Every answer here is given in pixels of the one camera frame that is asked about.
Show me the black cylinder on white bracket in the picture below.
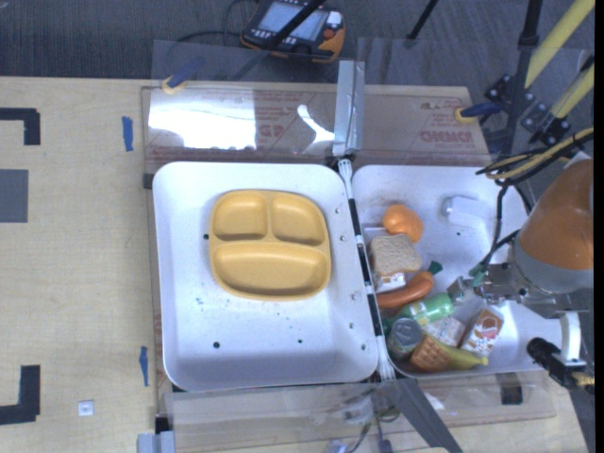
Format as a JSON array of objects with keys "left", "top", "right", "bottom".
[{"left": 526, "top": 310, "right": 595, "bottom": 391}]

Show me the white plastic tray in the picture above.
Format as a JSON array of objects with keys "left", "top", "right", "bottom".
[
  {"left": 151, "top": 160, "right": 381, "bottom": 393},
  {"left": 351, "top": 164, "right": 568, "bottom": 380}
]

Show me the orange toy fruit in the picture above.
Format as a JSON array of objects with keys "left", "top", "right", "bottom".
[{"left": 381, "top": 203, "right": 425, "bottom": 244}]

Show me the yellow banana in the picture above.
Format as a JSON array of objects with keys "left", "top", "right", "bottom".
[{"left": 432, "top": 336, "right": 490, "bottom": 372}]

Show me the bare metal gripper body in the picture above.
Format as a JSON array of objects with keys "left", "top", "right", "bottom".
[{"left": 475, "top": 261, "right": 540, "bottom": 307}]

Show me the green bottle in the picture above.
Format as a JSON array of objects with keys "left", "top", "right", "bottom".
[{"left": 382, "top": 292, "right": 456, "bottom": 335}]

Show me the brown cardboard board, red print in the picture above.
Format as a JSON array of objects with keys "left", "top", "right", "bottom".
[{"left": 141, "top": 84, "right": 559, "bottom": 425}]

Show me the thin black and white rod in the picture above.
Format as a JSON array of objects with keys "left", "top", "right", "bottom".
[{"left": 336, "top": 157, "right": 396, "bottom": 382}]

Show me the small grey can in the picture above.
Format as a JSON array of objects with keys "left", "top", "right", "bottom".
[{"left": 387, "top": 317, "right": 425, "bottom": 362}]

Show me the orange waffle biscuit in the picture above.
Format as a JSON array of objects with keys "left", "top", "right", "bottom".
[{"left": 409, "top": 334, "right": 453, "bottom": 374}]

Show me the yellow divided plate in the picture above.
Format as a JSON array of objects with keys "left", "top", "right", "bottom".
[{"left": 208, "top": 189, "right": 332, "bottom": 302}]

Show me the orange sausage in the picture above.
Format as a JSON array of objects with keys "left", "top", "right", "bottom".
[{"left": 376, "top": 270, "right": 436, "bottom": 310}]

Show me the orange and white carton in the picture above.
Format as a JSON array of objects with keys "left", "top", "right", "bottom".
[{"left": 459, "top": 306, "right": 506, "bottom": 359}]

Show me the white and orange packet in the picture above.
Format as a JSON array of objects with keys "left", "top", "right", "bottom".
[{"left": 421, "top": 315, "right": 468, "bottom": 349}]

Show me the tan bread slice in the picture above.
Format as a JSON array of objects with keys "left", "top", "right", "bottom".
[{"left": 367, "top": 233, "right": 423, "bottom": 277}]

